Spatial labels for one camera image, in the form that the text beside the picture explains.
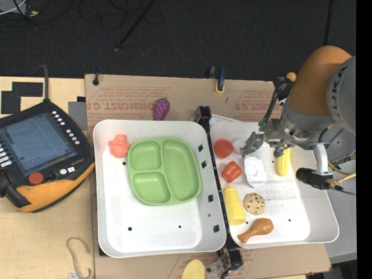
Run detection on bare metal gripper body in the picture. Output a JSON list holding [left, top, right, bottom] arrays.
[[263, 119, 310, 151]]

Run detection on yellow toy corn cob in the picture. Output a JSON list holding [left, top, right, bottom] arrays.
[[276, 146, 292, 177]]

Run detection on white toy fried egg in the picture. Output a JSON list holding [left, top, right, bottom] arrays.
[[243, 156, 268, 189]]

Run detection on red toy tomato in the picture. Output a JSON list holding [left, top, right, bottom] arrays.
[[213, 139, 235, 159]]

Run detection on red toy bell pepper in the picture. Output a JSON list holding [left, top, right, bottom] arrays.
[[221, 161, 244, 183]]

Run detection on white printed paper sheet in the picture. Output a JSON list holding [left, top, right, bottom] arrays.
[[210, 113, 245, 125]]

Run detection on thin black rod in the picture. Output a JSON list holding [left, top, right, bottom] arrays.
[[201, 117, 239, 261]]

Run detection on white plastic tray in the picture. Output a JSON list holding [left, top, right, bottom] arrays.
[[209, 115, 340, 250], [92, 119, 228, 259]]

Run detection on brown chocolate chip biscuit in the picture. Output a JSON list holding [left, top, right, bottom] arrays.
[[243, 192, 267, 216]]

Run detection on yellow mustard bottle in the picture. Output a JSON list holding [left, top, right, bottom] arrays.
[[223, 183, 247, 226]]

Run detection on brown cardboard board red print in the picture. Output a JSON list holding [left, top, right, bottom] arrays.
[[84, 73, 332, 279]]

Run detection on green divided plate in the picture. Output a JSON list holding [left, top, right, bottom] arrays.
[[127, 137, 202, 206]]

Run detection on brown toy chicken drumstick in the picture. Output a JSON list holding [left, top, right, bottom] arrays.
[[238, 217, 275, 244]]

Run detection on purple toy grapes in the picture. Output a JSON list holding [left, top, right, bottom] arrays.
[[153, 96, 171, 121]]

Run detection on salmon pink toy food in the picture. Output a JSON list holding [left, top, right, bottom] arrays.
[[108, 134, 132, 159]]

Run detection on pale yellow toy food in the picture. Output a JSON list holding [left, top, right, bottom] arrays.
[[181, 259, 206, 279]]

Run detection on black cylinder on white bracket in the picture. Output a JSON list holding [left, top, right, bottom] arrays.
[[295, 142, 334, 191]]

